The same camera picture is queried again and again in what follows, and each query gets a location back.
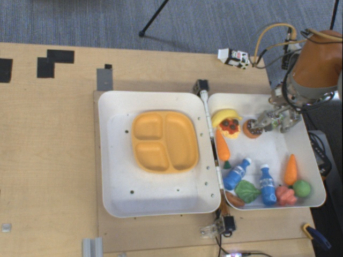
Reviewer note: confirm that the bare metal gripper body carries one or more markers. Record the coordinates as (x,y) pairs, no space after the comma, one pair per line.
(290,111)

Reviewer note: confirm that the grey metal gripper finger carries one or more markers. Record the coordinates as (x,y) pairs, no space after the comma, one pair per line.
(289,124)
(265,120)

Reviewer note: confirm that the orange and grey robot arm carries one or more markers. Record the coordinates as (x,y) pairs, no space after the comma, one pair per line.
(319,60)

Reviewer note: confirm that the brown chocolate doughnut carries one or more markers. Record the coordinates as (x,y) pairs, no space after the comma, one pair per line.
(250,132)

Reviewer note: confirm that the white plastic tray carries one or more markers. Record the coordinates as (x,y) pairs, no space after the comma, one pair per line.
(270,149)
(120,186)

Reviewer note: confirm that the yellow banana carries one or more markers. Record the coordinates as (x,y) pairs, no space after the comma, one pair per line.
(223,114)

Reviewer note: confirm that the orange carrot with green end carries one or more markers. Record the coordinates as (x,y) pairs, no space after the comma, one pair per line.
(222,146)

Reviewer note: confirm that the thin black and white rod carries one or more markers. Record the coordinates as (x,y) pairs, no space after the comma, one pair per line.
(209,122)

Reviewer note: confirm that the blue bottle with white cap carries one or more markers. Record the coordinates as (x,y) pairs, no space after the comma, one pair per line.
(234,175)
(267,187)

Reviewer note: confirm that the green round fruit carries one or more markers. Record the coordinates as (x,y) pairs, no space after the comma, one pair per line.
(302,188)

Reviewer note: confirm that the white and black milk carton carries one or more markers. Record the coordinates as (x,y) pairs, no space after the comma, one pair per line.
(235,59)

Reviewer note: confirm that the pink shrimp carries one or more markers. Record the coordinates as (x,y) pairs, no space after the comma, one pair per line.
(285,195)

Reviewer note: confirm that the green lettuce leaf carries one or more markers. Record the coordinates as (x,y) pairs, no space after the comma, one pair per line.
(246,191)

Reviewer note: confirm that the brown sausage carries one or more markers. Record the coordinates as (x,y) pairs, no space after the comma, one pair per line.
(235,200)

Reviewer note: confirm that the orange divided plate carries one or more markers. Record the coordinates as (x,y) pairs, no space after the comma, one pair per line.
(177,140)

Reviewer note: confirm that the black tripod leg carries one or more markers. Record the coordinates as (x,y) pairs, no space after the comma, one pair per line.
(160,8)
(336,7)

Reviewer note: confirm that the black cylinder on white bracket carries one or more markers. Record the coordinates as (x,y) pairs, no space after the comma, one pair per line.
(286,59)

